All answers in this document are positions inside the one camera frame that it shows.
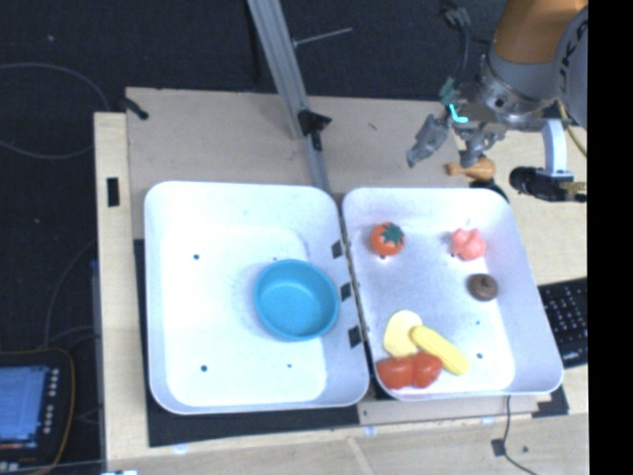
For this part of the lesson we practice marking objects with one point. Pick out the brown doughnut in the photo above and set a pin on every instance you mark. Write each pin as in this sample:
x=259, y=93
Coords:
x=482, y=287

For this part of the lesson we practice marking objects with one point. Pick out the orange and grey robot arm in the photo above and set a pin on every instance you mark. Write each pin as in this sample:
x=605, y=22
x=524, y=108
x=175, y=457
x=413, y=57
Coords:
x=526, y=23

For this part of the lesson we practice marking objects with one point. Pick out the orange tomato with green stem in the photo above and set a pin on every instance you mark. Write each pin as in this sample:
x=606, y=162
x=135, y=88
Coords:
x=387, y=240

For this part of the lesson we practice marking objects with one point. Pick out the pale wood board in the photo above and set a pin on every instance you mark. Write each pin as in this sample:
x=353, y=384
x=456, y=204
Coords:
x=222, y=141

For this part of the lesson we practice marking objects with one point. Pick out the pale yellow slice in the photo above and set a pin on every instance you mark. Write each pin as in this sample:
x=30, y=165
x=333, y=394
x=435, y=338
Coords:
x=397, y=337

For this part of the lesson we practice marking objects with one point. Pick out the yellow corn cob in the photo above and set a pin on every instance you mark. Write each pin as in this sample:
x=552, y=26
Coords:
x=440, y=350

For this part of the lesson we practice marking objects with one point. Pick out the brown chicken drumstick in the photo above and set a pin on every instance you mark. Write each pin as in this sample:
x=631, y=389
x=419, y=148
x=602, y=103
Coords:
x=482, y=168

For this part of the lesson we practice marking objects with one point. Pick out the white plastic tray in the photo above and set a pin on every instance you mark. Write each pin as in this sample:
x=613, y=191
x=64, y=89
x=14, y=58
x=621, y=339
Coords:
x=445, y=305
x=207, y=305

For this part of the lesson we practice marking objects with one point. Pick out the black keyboard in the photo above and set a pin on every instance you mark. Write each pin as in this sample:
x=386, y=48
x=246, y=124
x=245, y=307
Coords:
x=569, y=319

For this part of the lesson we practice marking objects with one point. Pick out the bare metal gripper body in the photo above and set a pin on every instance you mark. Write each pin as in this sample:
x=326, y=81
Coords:
x=499, y=109

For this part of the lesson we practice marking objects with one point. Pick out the red bell pepper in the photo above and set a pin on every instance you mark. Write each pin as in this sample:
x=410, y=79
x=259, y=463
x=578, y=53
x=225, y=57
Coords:
x=408, y=371

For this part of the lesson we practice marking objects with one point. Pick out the black cylinder on white bracket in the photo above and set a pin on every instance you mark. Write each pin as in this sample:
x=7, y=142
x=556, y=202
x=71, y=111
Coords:
x=541, y=181

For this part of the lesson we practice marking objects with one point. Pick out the blue bowl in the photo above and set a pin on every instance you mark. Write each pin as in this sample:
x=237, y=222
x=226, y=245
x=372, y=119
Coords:
x=296, y=301

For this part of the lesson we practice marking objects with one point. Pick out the pink toy food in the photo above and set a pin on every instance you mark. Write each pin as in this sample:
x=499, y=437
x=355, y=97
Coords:
x=468, y=244

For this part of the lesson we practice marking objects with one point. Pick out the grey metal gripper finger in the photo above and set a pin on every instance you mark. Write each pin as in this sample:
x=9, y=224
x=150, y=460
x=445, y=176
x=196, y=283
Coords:
x=429, y=139
x=476, y=151

